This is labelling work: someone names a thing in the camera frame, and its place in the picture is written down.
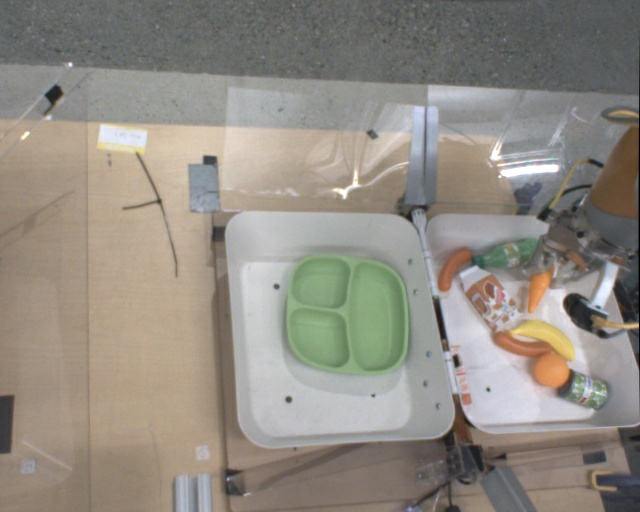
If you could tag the orange ball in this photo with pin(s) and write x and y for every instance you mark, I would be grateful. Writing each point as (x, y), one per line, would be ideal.
(551, 371)

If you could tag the green divided plate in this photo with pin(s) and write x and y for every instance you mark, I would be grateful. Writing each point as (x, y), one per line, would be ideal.
(375, 315)

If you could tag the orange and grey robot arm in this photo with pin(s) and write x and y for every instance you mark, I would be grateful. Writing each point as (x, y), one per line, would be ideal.
(620, 185)

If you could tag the orange sausage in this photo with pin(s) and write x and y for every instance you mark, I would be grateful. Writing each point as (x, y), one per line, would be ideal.
(515, 345)
(450, 272)

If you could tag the orange carrot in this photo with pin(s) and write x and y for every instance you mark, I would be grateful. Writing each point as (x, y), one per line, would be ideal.
(538, 292)

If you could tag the yellow banana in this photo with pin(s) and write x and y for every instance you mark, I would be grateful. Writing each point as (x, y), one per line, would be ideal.
(547, 334)

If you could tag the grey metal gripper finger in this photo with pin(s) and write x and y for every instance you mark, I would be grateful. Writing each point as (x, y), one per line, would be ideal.
(541, 260)
(567, 272)

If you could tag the black cylinder on white bracket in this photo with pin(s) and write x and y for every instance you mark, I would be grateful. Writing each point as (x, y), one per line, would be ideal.
(580, 307)

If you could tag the white plastic tray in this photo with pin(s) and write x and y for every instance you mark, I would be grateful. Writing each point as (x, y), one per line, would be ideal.
(505, 395)
(260, 350)

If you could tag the green and white can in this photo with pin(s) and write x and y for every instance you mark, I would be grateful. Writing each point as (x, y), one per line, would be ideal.
(585, 390)

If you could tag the green plastic bottle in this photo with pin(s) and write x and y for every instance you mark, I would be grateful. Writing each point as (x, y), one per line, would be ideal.
(505, 253)

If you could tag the white and orange carton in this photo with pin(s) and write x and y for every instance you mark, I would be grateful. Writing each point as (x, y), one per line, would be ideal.
(487, 295)

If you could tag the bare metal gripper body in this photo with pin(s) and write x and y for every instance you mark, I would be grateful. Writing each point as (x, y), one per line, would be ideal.
(567, 232)

